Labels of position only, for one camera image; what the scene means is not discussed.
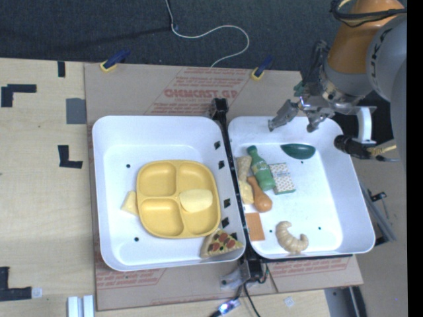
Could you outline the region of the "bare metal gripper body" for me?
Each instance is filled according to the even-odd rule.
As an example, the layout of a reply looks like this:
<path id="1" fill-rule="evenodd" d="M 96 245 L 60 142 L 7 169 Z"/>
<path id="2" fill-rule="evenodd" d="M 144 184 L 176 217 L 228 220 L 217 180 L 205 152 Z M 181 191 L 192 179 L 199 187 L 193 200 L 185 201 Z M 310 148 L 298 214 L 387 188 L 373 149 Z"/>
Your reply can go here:
<path id="1" fill-rule="evenodd" d="M 357 98 L 342 94 L 332 85 L 298 84 L 298 97 L 299 109 L 308 116 L 355 115 L 360 109 Z"/>

